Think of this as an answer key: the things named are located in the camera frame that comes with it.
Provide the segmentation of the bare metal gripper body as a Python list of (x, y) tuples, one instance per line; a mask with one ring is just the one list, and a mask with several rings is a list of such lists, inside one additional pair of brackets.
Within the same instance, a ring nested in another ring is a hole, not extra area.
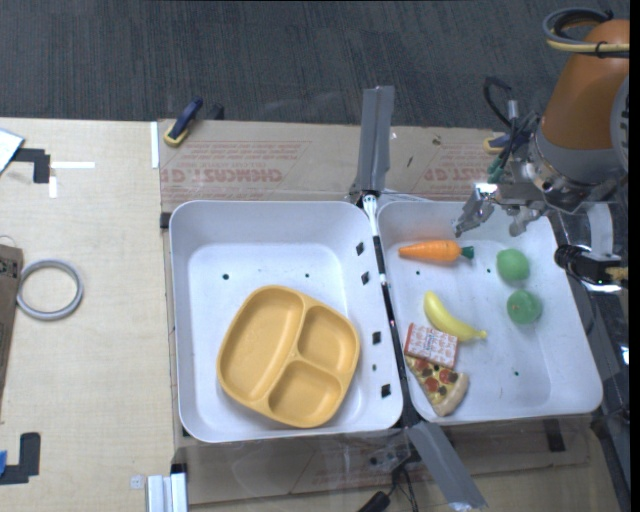
[(503, 207), (576, 213), (582, 206), (606, 200), (619, 180), (619, 169), (604, 169), (595, 179), (573, 179), (547, 162), (511, 160), (491, 174), (493, 200)]

